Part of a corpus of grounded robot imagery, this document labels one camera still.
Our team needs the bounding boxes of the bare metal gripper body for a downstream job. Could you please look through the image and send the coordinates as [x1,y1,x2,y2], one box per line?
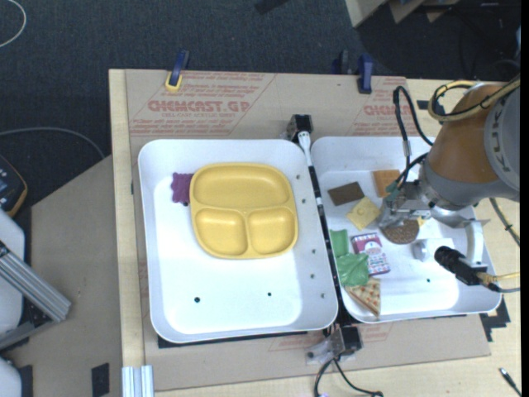
[383,179,473,228]

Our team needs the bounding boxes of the brown round biscuit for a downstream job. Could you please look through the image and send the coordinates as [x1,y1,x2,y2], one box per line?
[382,220,421,246]

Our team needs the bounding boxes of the yellow cheese slice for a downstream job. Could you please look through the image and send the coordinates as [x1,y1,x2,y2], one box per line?
[346,196,381,232]

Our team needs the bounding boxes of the orange square cracker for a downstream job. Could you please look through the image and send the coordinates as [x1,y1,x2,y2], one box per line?
[371,169,403,199]

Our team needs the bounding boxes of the small grey can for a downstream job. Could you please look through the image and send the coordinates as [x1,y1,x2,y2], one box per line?
[411,240,433,262]

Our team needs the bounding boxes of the red and white carton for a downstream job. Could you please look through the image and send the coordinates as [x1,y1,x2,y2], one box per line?
[350,232,392,276]

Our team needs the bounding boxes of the brown square biscuit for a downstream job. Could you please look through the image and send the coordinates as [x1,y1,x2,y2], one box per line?
[327,181,367,207]

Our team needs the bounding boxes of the small green lettuce leaf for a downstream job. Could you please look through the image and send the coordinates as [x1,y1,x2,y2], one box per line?
[329,228,351,258]

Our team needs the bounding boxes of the large green lettuce leaf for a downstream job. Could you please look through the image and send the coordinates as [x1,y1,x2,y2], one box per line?
[335,252,370,288]

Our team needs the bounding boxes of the white plastic tray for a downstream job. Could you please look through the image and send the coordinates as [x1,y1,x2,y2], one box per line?
[137,138,340,344]
[309,136,503,324]

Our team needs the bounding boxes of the thin black and white rod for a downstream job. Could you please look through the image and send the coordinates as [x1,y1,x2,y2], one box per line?
[297,132,345,328]

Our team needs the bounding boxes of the pizza slice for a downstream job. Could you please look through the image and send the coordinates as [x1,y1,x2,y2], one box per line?
[344,276,382,318]

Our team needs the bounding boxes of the yellow divided plate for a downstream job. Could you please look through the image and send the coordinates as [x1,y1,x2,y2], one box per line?
[188,162,299,260]

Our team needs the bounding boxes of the brown cardboard board red print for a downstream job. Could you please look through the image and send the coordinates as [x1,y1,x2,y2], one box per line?
[123,69,493,382]

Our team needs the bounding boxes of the purple grapes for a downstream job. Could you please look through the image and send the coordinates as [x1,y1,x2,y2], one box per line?
[170,172,195,205]

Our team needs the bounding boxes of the black cylinder on white bracket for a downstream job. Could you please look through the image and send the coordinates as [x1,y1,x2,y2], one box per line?
[433,218,491,287]

